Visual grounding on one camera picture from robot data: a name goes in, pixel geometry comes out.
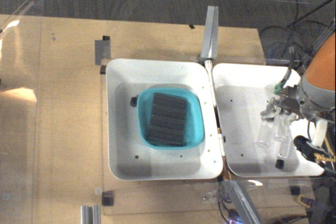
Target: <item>wooden table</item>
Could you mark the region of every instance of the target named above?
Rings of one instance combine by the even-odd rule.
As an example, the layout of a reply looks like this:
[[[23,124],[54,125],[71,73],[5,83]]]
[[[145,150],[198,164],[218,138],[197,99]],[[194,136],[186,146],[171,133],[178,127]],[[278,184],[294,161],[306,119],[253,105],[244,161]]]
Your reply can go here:
[[[33,223],[78,224],[80,206],[101,203],[107,165],[103,161],[107,149],[103,147],[102,78],[100,66],[94,63],[95,40],[103,35],[111,37],[112,58],[195,61],[201,51],[204,27],[24,19],[29,29],[22,27],[21,34],[28,39],[29,31],[41,29],[35,154],[34,162],[30,160],[28,165],[34,169]],[[230,57],[256,58],[263,63],[258,31],[220,27],[218,58],[229,61]],[[113,178],[114,189],[155,185],[122,182],[112,174],[109,177]],[[291,208],[282,211],[291,212]],[[207,210],[102,215],[102,223],[220,223],[220,218],[218,210]]]

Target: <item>wooden surface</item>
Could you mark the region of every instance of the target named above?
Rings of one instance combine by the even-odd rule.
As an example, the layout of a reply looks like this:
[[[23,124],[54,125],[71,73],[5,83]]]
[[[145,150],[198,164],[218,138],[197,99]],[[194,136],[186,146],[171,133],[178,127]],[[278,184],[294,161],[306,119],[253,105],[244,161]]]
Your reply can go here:
[[[39,26],[27,27],[32,30]],[[111,37],[112,58],[194,61],[201,51],[203,30],[201,26],[190,29],[187,25],[42,18],[33,223],[79,223],[81,205],[101,202],[106,166],[103,156],[107,151],[103,147],[101,75],[94,63],[95,40],[103,35]],[[221,27],[218,56],[263,62],[257,30]],[[115,189],[139,184],[116,179],[113,183]],[[220,223],[220,218],[214,209],[103,215],[102,223]]]

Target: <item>teal container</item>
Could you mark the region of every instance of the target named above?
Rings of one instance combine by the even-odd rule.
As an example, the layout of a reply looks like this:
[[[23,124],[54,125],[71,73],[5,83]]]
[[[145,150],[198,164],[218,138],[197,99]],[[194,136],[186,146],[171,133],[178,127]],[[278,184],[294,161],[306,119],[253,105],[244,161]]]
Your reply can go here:
[[[184,131],[185,146],[158,146],[152,145],[146,140],[151,120],[153,96],[155,93],[168,94],[174,97],[183,98],[187,101]],[[200,101],[197,96],[190,91],[179,88],[150,88],[139,94],[136,106],[138,108],[140,135],[147,146],[160,150],[183,150],[195,147],[203,141],[204,122]]]

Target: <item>blue bowl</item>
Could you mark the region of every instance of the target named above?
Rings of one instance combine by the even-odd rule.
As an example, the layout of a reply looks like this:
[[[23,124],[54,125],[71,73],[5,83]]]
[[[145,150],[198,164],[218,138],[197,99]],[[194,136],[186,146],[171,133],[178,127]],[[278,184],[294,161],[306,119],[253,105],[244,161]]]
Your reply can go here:
[[[155,93],[168,94],[183,98],[187,101],[184,131],[185,146],[158,146],[152,145],[146,140],[151,120],[153,96]],[[178,88],[150,88],[139,94],[136,106],[138,108],[140,135],[147,146],[161,150],[181,150],[197,146],[203,141],[204,123],[200,101],[190,91]]]

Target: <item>white tray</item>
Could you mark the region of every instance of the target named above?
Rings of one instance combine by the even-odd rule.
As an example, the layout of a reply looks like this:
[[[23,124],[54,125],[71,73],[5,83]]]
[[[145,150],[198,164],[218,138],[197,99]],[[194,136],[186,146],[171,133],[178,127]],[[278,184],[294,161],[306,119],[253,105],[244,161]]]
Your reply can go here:
[[[220,124],[226,137],[225,155],[230,170],[242,177],[319,176],[323,169],[306,160],[292,144],[283,170],[275,168],[279,143],[271,140],[264,150],[256,145],[267,101],[286,73],[286,67],[252,66],[220,63],[213,69]],[[288,86],[297,84],[293,71]],[[307,120],[294,122],[293,138],[307,135]]]
[[[223,169],[206,70],[197,63],[116,59],[107,65],[109,166],[124,180],[210,179]],[[156,150],[140,138],[132,97],[150,87],[181,87],[199,98],[205,139],[188,150]]]

